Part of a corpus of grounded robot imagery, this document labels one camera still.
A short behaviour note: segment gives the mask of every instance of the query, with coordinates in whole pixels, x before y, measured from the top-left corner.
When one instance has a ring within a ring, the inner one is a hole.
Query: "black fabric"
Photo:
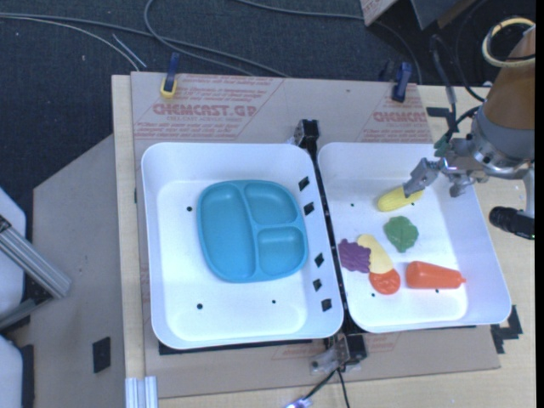
[[[0,12],[47,14],[103,21],[145,31],[149,0],[0,0]],[[251,0],[286,9],[362,15],[360,0]],[[509,15],[536,19],[536,0],[490,0],[464,25],[461,63],[468,81],[493,80],[495,69],[481,59],[487,30]],[[434,33],[454,45],[464,15],[439,29],[419,28],[410,0],[399,0],[380,22],[400,34],[417,56],[424,84],[442,84],[428,44]],[[391,60],[396,69],[412,62],[401,41],[375,24],[277,14],[227,0],[159,0],[150,22],[162,35],[238,54],[289,77],[377,80]],[[157,40],[95,27],[77,26],[119,44],[115,34],[146,64],[166,71],[172,50]],[[256,76],[268,71],[241,65]],[[453,84],[460,84],[444,63]],[[0,18],[0,187],[16,201],[112,132],[111,76],[133,67],[102,42],[79,31],[26,20]],[[179,71],[240,74],[182,56]],[[411,79],[417,82],[414,74]]]

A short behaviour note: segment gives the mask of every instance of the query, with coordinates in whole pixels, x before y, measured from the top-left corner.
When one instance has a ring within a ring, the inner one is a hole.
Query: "white plastic piece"
[[[369,332],[501,323],[510,314],[511,300],[472,186],[451,198],[450,182],[439,177],[414,206],[377,210],[377,199],[404,183],[422,157],[434,157],[432,145],[334,143],[320,151],[336,242],[374,235],[401,279],[398,292],[382,295],[368,274],[342,268],[349,313]],[[406,216],[419,231],[406,252],[398,252],[383,230],[393,216]],[[467,282],[438,292],[410,289],[405,269],[413,260],[457,269]]]
[[[125,406],[126,408],[158,408],[156,377],[125,379]]]
[[[25,233],[26,217],[24,212],[0,188],[0,214],[4,216],[16,231]],[[23,297],[25,271],[0,251],[0,315],[5,315],[17,307]]]
[[[151,322],[164,344],[198,349],[325,338],[338,331],[343,305],[308,153],[289,144],[160,143],[144,153],[142,175]],[[306,177],[301,191],[298,183]],[[197,231],[198,198],[208,185],[236,179],[282,184],[302,212],[314,203],[304,216],[309,258],[297,273],[241,284],[220,280],[207,267]]]
[[[0,408],[20,408],[23,389],[23,358],[20,351],[0,336]]]

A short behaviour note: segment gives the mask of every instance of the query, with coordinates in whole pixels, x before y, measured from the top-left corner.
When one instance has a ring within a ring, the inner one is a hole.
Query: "table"
[[[442,87],[420,86],[417,90],[425,106],[447,105]],[[456,89],[457,109],[467,110],[477,103],[464,89]],[[145,376],[145,353],[141,292],[139,288],[138,220],[133,204],[136,187],[134,172],[132,104],[130,76],[112,77],[113,120],[116,147],[116,183],[122,278],[123,334],[126,377]],[[445,130],[441,119],[429,118],[434,139]],[[496,205],[518,207],[524,196],[520,182],[491,179],[476,186],[484,213]],[[501,368],[447,375],[348,382],[351,406],[453,406],[529,407],[536,406],[535,338],[535,248],[526,241],[490,227],[490,235],[507,280],[512,302],[517,306],[524,334],[507,342]],[[161,399],[161,407],[197,406],[282,407],[298,399],[310,387],[290,387],[241,393],[213,394]],[[342,406],[343,394],[331,382],[313,398],[314,406]]]

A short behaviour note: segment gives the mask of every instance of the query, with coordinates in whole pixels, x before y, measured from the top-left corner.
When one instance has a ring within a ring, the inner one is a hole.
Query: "blue clamp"
[[[411,65],[408,62],[403,62],[400,64],[399,69],[397,70],[396,81],[397,84],[393,86],[392,98],[395,101],[404,103],[406,98],[406,86],[411,77]]]
[[[178,81],[176,80],[176,72],[178,71],[179,53],[172,53],[170,58],[170,66],[166,78],[162,79],[161,95],[165,99],[171,99],[176,93]]]

